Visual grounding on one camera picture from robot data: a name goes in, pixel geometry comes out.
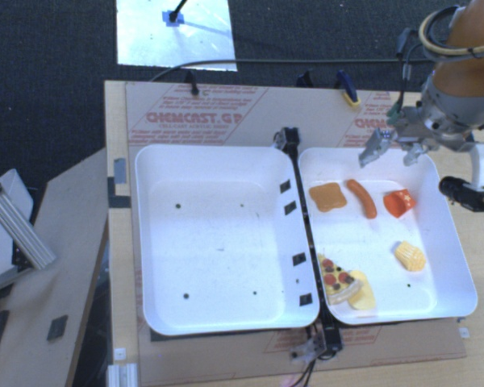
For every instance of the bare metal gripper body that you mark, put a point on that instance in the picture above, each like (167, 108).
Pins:
(423, 129)

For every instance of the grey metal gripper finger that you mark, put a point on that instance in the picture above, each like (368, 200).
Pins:
(371, 148)
(413, 155)

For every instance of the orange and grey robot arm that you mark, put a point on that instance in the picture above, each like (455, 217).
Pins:
(468, 55)

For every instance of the orange sausage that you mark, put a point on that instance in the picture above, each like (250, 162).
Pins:
(363, 198)

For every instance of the orange toast slice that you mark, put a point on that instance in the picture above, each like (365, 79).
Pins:
(327, 197)

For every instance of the white plastic tray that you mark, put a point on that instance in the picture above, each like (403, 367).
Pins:
(387, 240)
(218, 240)

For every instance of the thin black rod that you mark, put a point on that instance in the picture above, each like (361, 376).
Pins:
(304, 216)

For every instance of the yellow ridged toy food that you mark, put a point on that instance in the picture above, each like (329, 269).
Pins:
(410, 256)

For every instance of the pizza slice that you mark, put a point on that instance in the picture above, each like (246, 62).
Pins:
(336, 280)

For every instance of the brown cardboard board red print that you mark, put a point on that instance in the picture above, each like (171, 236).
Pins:
(209, 115)

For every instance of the black cylinder on white bracket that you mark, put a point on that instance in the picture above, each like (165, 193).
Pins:
(468, 184)

